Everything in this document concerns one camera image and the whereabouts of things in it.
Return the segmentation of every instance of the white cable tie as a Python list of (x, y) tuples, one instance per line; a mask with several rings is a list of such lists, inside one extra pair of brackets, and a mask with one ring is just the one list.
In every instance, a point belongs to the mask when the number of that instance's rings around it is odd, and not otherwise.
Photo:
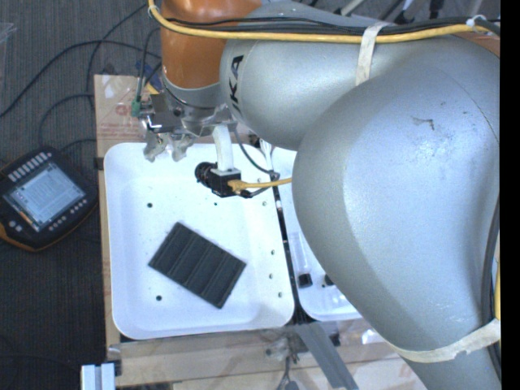
[(153, 19), (154, 17), (152, 16), (152, 12), (151, 12), (152, 9), (155, 9), (155, 10), (158, 11), (159, 13), (160, 13), (161, 11), (160, 11), (159, 8), (158, 8), (157, 6), (155, 6), (154, 4), (153, 4), (152, 6), (148, 6), (148, 16), (149, 16), (150, 18)]
[(476, 28), (475, 21), (477, 19), (488, 20), (488, 19), (486, 19), (486, 16), (484, 16), (484, 15), (476, 15), (466, 21), (466, 26), (469, 26), (470, 28), (472, 28), (475, 33), (482, 33), (481, 31), (477, 30), (477, 28)]
[(445, 362), (453, 360), (459, 353), (472, 353), (489, 345), (493, 345), (501, 338), (501, 321), (493, 319), (487, 325), (477, 329), (466, 335), (459, 341), (433, 349), (432, 351), (410, 351), (408, 349), (401, 349), (395, 345), (387, 342), (392, 349), (403, 358), (413, 362), (432, 363)]
[(369, 79), (371, 74), (372, 56), (374, 54), (375, 38), (379, 31), (387, 25), (389, 25), (387, 22), (377, 22), (366, 28), (365, 32), (363, 32), (361, 45), (359, 47), (359, 58), (357, 59), (356, 86)]

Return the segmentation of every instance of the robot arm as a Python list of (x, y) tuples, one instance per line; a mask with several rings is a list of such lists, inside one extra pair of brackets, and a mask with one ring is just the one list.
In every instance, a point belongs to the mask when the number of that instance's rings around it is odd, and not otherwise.
[[(188, 21), (162, 25), (166, 91), (154, 109), (171, 122), (155, 136), (192, 141), (242, 122), (296, 150), (292, 192), (305, 238), (392, 345), (430, 351), (491, 321), (482, 278), (500, 183), (496, 54), (453, 34), (404, 34), (375, 46), (370, 79), (357, 84), (360, 46), (346, 31), (374, 20), (289, 0), (163, 0), (162, 16), (150, 7), (160, 22)], [(243, 22), (241, 35), (219, 23), (244, 16), (262, 21)], [(273, 26), (275, 17), (286, 21)], [(429, 390), (501, 388), (485, 346), (407, 362)]]

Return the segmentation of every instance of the white tape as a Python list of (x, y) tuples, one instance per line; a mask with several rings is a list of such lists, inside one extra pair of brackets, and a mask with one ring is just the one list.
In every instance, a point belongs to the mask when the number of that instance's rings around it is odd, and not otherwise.
[(444, 362), (453, 360), (459, 353), (472, 353), (489, 345), (495, 344), (501, 338), (501, 321), (493, 319), (488, 325), (471, 332), (459, 341), (433, 349), (432, 351), (409, 351), (401, 349), (388, 342), (392, 349), (403, 358), (413, 362)]
[(387, 26), (386, 22), (377, 22), (365, 29), (359, 48), (357, 59), (356, 86), (369, 79), (372, 66), (372, 55), (374, 54), (375, 38), (379, 31)]

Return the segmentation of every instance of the gray floor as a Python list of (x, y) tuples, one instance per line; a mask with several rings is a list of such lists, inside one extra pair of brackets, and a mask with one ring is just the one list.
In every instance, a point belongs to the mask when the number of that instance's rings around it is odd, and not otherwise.
[[(334, 11), (350, 1), (318, 0), (316, 7)], [(354, 13), (379, 18), (393, 1), (366, 0)], [(470, 1), (445, 0), (440, 17), (466, 15)], [(5, 83), (0, 93), (0, 111), (9, 108), (0, 116), (0, 166), (37, 148), (40, 142), (61, 149), (77, 141), (64, 152), (86, 177), (96, 182), (95, 122), (89, 99), (81, 95), (49, 110), (65, 97), (92, 93), (92, 80), (87, 80), (86, 74), (95, 45), (67, 50), (55, 62), (49, 62), (72, 45), (103, 38), (144, 3), (145, 0), (0, 0), (0, 22), (13, 23), (16, 28), (6, 44)], [(501, 14), (501, 0), (483, 0), (480, 13), (496, 18)], [(416, 20), (427, 17), (425, 6)], [(143, 46), (146, 34), (154, 27), (141, 10), (109, 38)], [(152, 41), (150, 50), (160, 53), (158, 41)], [(103, 44), (96, 53), (92, 72), (136, 75), (139, 58), (138, 50)], [(0, 387), (77, 388), (74, 370), (44, 358), (67, 360), (73, 366), (102, 361), (100, 257), (97, 213), (73, 235), (43, 253), (22, 252), (0, 241)], [(12, 351), (31, 357), (17, 358), (15, 365), (2, 357)], [(2, 368), (9, 374), (3, 374)]]

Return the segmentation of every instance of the black object in tray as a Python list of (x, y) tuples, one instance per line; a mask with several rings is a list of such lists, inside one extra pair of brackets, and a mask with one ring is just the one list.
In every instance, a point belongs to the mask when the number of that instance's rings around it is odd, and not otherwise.
[(245, 268), (239, 258), (181, 223), (174, 225), (148, 264), (219, 309)]

